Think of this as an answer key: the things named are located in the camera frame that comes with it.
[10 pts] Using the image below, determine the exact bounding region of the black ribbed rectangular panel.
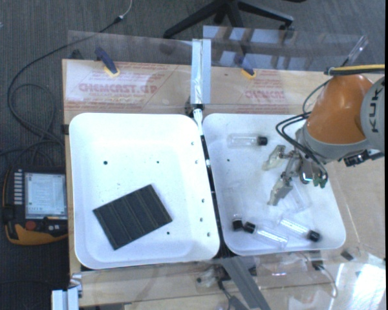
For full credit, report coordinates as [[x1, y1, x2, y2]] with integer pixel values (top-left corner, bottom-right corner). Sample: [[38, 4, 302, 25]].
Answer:
[[92, 183, 174, 251]]

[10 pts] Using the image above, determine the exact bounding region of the white plastic tray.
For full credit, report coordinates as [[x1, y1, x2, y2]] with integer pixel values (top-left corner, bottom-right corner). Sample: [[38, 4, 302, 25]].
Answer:
[[201, 112, 347, 257], [68, 112, 221, 271]]

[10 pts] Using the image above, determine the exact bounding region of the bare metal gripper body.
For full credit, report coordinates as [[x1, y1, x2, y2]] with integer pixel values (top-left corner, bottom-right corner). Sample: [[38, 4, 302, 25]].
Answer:
[[279, 149, 328, 186]]

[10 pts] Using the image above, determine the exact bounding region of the brown cardboard board red print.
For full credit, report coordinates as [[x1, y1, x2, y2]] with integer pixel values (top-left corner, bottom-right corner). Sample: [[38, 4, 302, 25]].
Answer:
[[61, 59, 386, 305]]

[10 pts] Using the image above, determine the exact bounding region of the black cylinder on white bracket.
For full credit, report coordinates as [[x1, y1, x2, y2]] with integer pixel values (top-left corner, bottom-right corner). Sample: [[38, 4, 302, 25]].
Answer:
[[343, 150, 384, 168]]

